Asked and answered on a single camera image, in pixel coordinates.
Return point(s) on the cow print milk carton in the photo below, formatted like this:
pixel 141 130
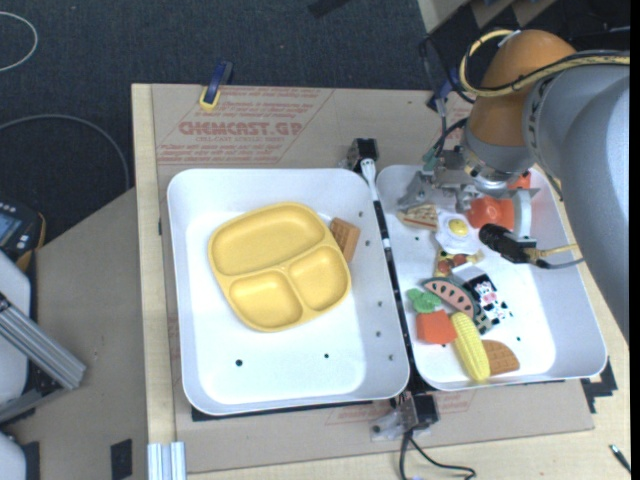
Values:
pixel 487 295

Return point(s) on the yellow toy corn cob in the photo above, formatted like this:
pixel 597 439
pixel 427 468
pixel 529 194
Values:
pixel 471 348

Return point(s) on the black pen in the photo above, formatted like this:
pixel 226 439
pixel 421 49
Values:
pixel 619 457

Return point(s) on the brown square toy waffle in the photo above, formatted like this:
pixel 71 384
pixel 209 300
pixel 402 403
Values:
pixel 347 238

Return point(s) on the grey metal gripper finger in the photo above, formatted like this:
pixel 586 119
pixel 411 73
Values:
pixel 412 195
pixel 462 202

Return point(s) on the yellow divided plate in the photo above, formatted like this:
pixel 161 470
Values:
pixel 270 248

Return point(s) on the toy watermelon slice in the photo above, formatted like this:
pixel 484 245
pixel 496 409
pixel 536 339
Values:
pixel 452 293

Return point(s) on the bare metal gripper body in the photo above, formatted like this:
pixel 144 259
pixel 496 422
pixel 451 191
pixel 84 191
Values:
pixel 452 173

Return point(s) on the brown round toy waffle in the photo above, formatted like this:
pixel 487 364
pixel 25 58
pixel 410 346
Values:
pixel 502 358

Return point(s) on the toy sandwich triangle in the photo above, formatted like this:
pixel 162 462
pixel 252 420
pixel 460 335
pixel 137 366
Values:
pixel 419 216

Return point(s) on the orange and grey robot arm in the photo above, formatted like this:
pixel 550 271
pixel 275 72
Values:
pixel 575 133

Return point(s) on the brown cardboard board, red print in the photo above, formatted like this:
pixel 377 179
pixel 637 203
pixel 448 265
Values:
pixel 250 128

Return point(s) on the toy fried egg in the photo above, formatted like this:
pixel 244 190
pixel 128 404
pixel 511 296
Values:
pixel 457 230

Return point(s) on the white plastic tray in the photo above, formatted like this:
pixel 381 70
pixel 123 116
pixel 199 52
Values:
pixel 280 368
pixel 545 313

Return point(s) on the thin black and white rod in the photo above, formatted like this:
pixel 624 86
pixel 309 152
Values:
pixel 387 248

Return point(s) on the orange carrot with green top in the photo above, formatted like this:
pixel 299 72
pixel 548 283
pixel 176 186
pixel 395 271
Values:
pixel 434 325

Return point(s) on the black cylinder on white bracket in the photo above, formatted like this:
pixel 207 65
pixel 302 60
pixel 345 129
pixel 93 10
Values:
pixel 500 240

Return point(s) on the small orange toy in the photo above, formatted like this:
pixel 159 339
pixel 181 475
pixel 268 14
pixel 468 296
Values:
pixel 521 181

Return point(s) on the toy pizza slice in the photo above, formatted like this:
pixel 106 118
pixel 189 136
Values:
pixel 450 262

